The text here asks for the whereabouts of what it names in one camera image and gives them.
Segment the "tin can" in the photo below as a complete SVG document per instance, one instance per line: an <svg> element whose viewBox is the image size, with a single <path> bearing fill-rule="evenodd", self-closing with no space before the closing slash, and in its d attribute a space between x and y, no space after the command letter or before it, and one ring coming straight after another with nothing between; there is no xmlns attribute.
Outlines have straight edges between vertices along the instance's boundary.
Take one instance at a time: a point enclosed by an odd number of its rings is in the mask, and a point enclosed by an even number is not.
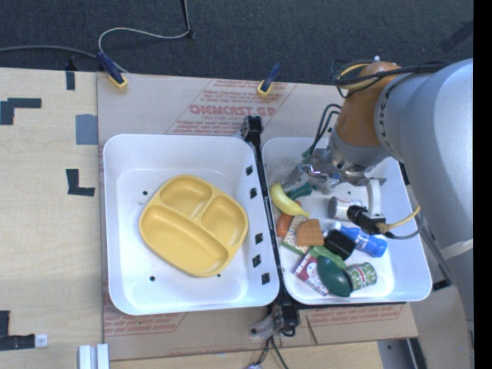
<svg viewBox="0 0 492 369"><path fill-rule="evenodd" d="M344 269L352 291L376 284L377 274L374 267L368 262L350 265Z"/></svg>

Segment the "black fabric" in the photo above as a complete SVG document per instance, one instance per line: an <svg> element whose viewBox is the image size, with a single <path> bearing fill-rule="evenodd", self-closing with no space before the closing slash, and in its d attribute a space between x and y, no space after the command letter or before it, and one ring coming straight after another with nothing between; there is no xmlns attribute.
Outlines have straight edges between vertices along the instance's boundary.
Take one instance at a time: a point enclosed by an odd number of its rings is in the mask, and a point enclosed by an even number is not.
<svg viewBox="0 0 492 369"><path fill-rule="evenodd" d="M331 83L333 60L399 65L473 57L474 0L187 0L194 39L126 32L103 41L131 72L259 80L276 62L280 81ZM99 35L132 27L162 35L185 30L180 0L1 0L0 48L62 45L95 54ZM71 52L0 53L0 66L64 69L98 64Z"/></svg>

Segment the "yellow banana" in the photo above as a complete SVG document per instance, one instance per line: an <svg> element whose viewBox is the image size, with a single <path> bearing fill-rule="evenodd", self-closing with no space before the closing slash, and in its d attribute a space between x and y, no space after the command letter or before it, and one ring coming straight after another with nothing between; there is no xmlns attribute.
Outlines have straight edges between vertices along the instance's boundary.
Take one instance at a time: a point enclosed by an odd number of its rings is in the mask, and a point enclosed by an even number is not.
<svg viewBox="0 0 492 369"><path fill-rule="evenodd" d="M309 218L309 214L285 194L280 183L273 183L270 187L270 196L274 205L283 213L290 216L305 216Z"/></svg>

